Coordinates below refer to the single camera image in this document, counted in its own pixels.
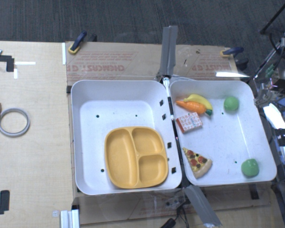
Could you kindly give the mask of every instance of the white tray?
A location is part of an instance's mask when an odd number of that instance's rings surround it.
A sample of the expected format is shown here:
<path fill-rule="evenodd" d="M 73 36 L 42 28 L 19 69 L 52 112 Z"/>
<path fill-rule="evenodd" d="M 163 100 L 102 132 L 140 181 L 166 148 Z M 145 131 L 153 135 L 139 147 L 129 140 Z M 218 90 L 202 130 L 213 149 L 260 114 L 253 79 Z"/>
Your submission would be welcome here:
<path fill-rule="evenodd" d="M 73 85 L 71 98 L 75 178 L 83 193 L 100 195 L 170 190 L 179 186 L 181 167 L 163 85 L 151 80 L 82 80 Z M 142 189 L 121 189 L 110 181 L 105 166 L 105 137 L 115 128 L 128 126 L 150 127 L 162 136 L 169 159 L 168 176 L 162 184 Z"/>
<path fill-rule="evenodd" d="M 170 86 L 174 117 L 188 111 L 175 104 L 190 94 L 207 98 L 213 106 L 213 115 L 201 116 L 202 128 L 178 135 L 181 147 L 186 147 L 213 160 L 210 171 L 195 179 L 183 154 L 186 176 L 192 184 L 212 186 L 245 182 L 271 181 L 276 176 L 276 164 L 266 134 L 254 105 L 250 87 L 241 81 L 175 81 Z M 227 96 L 239 99 L 239 109 L 227 113 L 223 104 Z M 253 178 L 245 177 L 241 164 L 255 158 L 260 172 Z"/>

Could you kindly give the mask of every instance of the blue clamp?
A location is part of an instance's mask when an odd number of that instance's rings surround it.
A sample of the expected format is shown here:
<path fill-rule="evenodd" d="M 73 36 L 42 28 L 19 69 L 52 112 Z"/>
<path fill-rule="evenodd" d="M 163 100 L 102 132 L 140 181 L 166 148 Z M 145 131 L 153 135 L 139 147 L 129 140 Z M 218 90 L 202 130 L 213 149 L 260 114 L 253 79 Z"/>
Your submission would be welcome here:
<path fill-rule="evenodd" d="M 80 49 L 80 43 L 84 40 L 84 38 L 86 37 L 87 32 L 85 30 L 83 30 L 80 35 L 77 37 L 77 39 L 74 41 L 73 45 L 71 45 L 68 49 L 69 53 L 71 54 L 76 54 L 77 51 L 79 51 Z"/>
<path fill-rule="evenodd" d="M 239 54 L 243 51 L 244 51 L 243 47 L 233 47 L 233 48 L 226 50 L 226 51 L 220 51 L 219 55 L 223 58 L 230 57 L 230 55 L 233 55 L 233 57 L 236 57 L 237 54 Z"/>

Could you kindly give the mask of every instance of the divided plate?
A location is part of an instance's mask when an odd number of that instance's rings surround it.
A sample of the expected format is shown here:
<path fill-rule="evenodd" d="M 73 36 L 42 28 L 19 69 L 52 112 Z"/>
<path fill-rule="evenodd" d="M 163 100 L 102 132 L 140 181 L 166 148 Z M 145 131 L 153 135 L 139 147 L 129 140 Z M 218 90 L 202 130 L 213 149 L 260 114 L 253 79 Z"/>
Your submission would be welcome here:
<path fill-rule="evenodd" d="M 148 127 L 122 127 L 105 139 L 109 177 L 120 188 L 146 188 L 162 183 L 168 175 L 165 146 L 157 131 Z"/>

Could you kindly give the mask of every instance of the pizza slice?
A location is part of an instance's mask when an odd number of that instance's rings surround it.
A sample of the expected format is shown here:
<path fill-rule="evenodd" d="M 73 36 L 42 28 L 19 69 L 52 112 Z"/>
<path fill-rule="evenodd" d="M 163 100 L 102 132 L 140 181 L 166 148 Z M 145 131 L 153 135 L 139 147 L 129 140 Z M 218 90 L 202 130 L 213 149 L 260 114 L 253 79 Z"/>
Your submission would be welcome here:
<path fill-rule="evenodd" d="M 202 177 L 209 171 L 212 166 L 212 160 L 207 159 L 204 156 L 193 152 L 192 150 L 188 150 L 185 147 L 182 149 L 196 179 Z"/>

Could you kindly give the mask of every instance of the roll of tape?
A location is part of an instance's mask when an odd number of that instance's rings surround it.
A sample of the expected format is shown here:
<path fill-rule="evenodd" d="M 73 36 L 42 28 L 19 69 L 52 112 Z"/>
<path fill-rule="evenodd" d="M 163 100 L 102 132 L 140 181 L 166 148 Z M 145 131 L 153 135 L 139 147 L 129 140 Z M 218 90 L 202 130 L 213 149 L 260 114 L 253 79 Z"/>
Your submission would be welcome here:
<path fill-rule="evenodd" d="M 24 127 L 23 130 L 21 130 L 20 132 L 17 132 L 17 133 L 9 133 L 7 131 L 5 131 L 2 126 L 1 126 L 1 121 L 2 121 L 2 118 L 8 114 L 8 113 L 11 113 L 11 112 L 18 112 L 22 115 L 24 115 L 24 117 L 26 118 L 27 120 L 27 124 L 26 126 Z M 1 112 L 1 115 L 0 115 L 0 132 L 3 133 L 4 135 L 8 136 L 8 137 L 19 137 L 23 134 L 25 134 L 27 132 L 27 130 L 29 129 L 29 125 L 30 125 L 30 120 L 29 120 L 29 115 L 22 109 L 20 108 L 9 108 L 9 109 L 6 109 L 4 110 L 3 112 Z"/>

